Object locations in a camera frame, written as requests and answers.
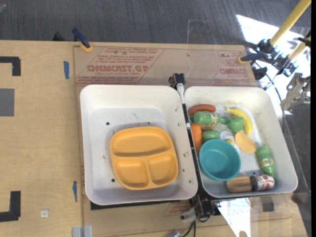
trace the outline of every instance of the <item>yellow banana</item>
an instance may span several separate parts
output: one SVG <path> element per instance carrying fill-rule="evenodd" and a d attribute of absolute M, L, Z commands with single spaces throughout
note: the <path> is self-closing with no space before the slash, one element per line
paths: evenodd
<path fill-rule="evenodd" d="M 245 130 L 246 134 L 250 135 L 253 130 L 253 125 L 250 117 L 241 109 L 230 109 L 226 108 L 227 112 L 230 112 L 232 115 L 236 117 L 242 117 L 243 118 L 243 129 Z"/>

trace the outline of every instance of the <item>dark floor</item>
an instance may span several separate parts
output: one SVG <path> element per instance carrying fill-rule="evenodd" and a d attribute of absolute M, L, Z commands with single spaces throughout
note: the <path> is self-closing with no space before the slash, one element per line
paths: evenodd
<path fill-rule="evenodd" d="M 245 31 L 259 31 L 257 23 L 279 27 L 300 0 L 0 0 L 1 40 L 52 40 L 60 32 L 73 40 L 77 27 L 90 41 L 148 43 L 257 43 Z M 311 6 L 291 31 L 311 29 Z M 284 90 L 287 78 L 279 90 Z M 309 236 L 311 230 L 310 104 L 285 116 L 284 136 L 297 172 L 302 174 L 298 202 Z"/>

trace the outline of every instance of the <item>orange divided plate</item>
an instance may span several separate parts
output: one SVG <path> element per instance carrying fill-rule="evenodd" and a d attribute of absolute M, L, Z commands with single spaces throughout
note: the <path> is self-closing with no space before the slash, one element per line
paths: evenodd
<path fill-rule="evenodd" d="M 159 127 L 134 127 L 115 133 L 110 155 L 118 181 L 129 190 L 163 187 L 178 175 L 173 142 Z"/>

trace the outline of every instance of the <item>blue bowl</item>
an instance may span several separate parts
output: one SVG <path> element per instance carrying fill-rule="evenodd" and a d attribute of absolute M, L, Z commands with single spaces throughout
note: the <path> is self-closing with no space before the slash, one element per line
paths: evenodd
<path fill-rule="evenodd" d="M 240 171 L 241 161 L 237 150 L 227 141 L 211 139 L 203 143 L 198 155 L 203 173 L 216 181 L 228 181 Z"/>

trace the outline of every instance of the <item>soda can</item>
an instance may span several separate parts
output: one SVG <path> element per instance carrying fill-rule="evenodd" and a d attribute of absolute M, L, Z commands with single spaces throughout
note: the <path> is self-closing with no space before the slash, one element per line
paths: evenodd
<path fill-rule="evenodd" d="M 270 175 L 251 176 L 250 183 L 252 190 L 256 192 L 269 190 L 275 186 L 275 180 Z"/>

